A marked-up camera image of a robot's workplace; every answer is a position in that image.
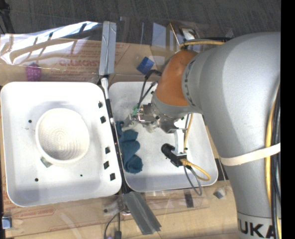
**white strap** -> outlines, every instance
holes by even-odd
[[[220,157],[220,161],[223,165],[226,165],[226,166],[241,165],[241,164],[255,161],[261,158],[272,156],[274,154],[279,153],[280,151],[281,151],[281,143],[279,142],[278,144],[272,145],[270,147],[258,149],[237,157],[229,157],[229,158]]]

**gray carpet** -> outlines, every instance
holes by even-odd
[[[131,27],[118,41],[137,42],[146,23],[184,20],[232,28],[235,36],[281,30],[281,0],[6,0],[16,33],[36,32],[78,21],[127,17]]]

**dark blue cloth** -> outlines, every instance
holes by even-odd
[[[136,140],[138,132],[131,129],[122,132],[123,124],[122,121],[116,122],[118,142],[123,153],[123,166],[126,172],[136,174],[143,168],[142,159],[135,154],[140,148],[140,144]]]

